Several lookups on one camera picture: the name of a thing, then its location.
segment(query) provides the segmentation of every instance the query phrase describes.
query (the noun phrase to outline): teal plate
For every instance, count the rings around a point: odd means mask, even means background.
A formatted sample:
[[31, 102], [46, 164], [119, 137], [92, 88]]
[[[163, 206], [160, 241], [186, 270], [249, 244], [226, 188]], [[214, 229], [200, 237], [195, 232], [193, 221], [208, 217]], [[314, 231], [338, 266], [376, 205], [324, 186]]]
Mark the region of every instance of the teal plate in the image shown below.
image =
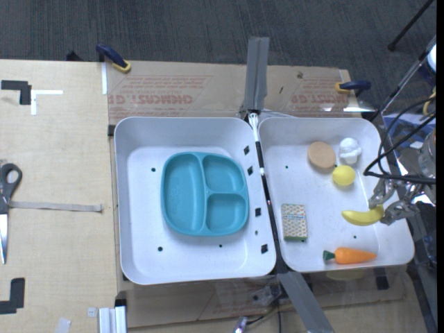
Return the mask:
[[192, 236], [223, 236], [248, 219], [248, 189], [242, 168], [231, 158], [186, 152], [170, 157], [162, 172], [166, 223]]

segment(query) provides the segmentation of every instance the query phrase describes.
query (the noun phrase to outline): banana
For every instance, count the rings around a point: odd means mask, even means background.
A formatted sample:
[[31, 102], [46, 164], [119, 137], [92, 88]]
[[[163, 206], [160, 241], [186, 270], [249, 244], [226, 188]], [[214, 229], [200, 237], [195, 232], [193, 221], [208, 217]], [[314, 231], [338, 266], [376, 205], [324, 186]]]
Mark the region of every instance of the banana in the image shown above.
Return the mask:
[[378, 222], [384, 215], [384, 208], [378, 205], [367, 212], [352, 210], [342, 211], [342, 217], [353, 225], [372, 225]]

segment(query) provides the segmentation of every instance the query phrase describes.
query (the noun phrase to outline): tan disc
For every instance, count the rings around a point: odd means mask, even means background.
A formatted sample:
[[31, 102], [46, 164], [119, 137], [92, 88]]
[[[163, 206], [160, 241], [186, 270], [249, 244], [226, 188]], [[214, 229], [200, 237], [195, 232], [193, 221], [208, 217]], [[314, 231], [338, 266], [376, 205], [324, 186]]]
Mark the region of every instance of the tan disc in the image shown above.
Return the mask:
[[329, 144], [313, 142], [308, 147], [308, 160], [316, 167], [328, 169], [336, 164], [336, 154]]

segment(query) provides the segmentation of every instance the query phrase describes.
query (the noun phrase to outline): orange toy carrot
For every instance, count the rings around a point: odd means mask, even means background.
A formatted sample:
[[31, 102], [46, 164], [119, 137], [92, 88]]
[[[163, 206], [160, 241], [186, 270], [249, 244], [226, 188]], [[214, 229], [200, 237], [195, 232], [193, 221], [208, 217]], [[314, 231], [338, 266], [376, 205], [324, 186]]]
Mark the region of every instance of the orange toy carrot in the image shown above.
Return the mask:
[[325, 261], [334, 259], [338, 264], [358, 264], [375, 259], [376, 254], [360, 249], [339, 247], [334, 253], [324, 250], [323, 258]]

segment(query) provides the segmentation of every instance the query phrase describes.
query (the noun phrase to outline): black pole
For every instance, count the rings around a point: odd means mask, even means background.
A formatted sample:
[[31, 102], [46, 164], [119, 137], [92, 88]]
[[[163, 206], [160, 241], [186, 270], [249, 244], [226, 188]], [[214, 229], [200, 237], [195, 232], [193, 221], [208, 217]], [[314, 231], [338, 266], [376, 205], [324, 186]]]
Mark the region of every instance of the black pole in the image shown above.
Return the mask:
[[394, 51], [396, 44], [399, 42], [399, 40], [407, 33], [407, 31], [413, 26], [413, 24], [416, 22], [417, 19], [426, 11], [426, 9], [432, 4], [434, 0], [427, 0], [427, 2], [424, 4], [424, 6], [418, 11], [418, 13], [411, 19], [411, 21], [407, 24], [407, 26], [404, 27], [404, 29], [401, 31], [401, 33], [396, 36], [396, 38], [387, 46], [389, 51]]

